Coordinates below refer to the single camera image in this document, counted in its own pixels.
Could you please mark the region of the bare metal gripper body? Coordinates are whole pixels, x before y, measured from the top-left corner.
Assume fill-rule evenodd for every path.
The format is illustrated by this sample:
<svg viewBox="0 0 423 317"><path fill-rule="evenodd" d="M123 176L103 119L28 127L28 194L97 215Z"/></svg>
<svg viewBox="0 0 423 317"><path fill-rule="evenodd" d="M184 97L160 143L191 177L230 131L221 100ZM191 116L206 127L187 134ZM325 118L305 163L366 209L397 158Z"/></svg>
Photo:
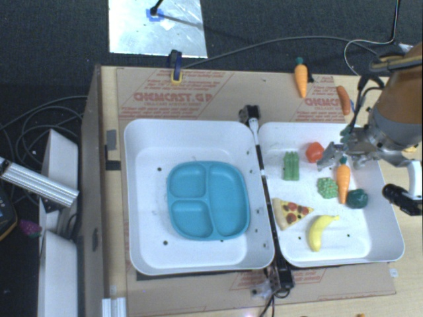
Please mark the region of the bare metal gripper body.
<svg viewBox="0 0 423 317"><path fill-rule="evenodd" d="M410 159L403 156L404 145L393 141L377 127L346 127L340 132L344 152L352 155L369 155L372 160L384 160L394 167L406 167Z"/></svg>

